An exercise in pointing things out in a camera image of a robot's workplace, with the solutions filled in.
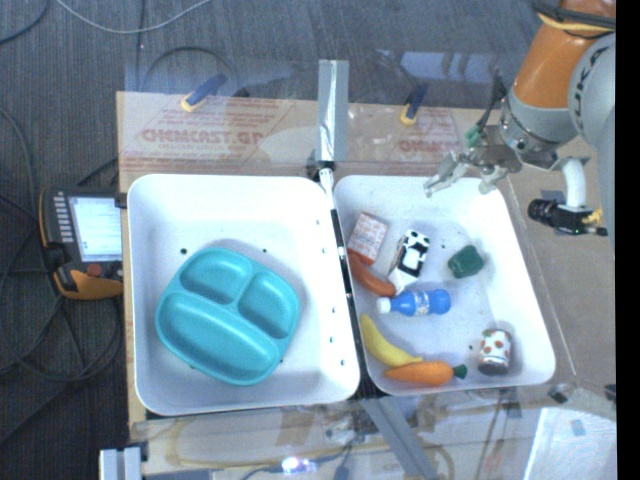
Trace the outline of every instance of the sausage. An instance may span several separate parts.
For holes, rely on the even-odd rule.
[[[396,296],[396,287],[392,283],[376,277],[362,262],[358,254],[347,251],[347,257],[349,258],[351,274],[364,288],[377,293],[381,297]]]

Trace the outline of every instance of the blue and yellow clamp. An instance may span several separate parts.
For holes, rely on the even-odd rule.
[[[402,121],[402,123],[407,126],[416,124],[416,121],[418,120],[418,109],[420,108],[420,104],[422,103],[422,99],[426,92],[427,86],[420,84],[415,91],[409,95],[407,101],[404,103],[402,113],[400,114],[400,121]]]
[[[200,105],[202,105],[209,94],[216,94],[218,89],[224,85],[227,81],[227,77],[222,73],[216,76],[212,76],[203,83],[200,87],[198,87],[195,91],[187,94],[182,100],[180,104],[182,108],[187,112],[193,112]]]

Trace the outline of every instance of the device screen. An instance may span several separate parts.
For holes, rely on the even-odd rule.
[[[85,263],[122,260],[120,209],[109,197],[69,197],[80,256]]]

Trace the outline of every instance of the yellow banana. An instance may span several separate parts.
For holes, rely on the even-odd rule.
[[[376,327],[375,322],[366,313],[360,315],[360,330],[362,331],[364,347],[381,363],[397,367],[422,361],[422,357],[412,356],[387,341],[378,330],[378,327]]]

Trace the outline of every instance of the white can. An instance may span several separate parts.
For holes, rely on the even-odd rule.
[[[511,360],[511,334],[504,329],[487,329],[482,332],[478,370],[485,375],[504,375]]]

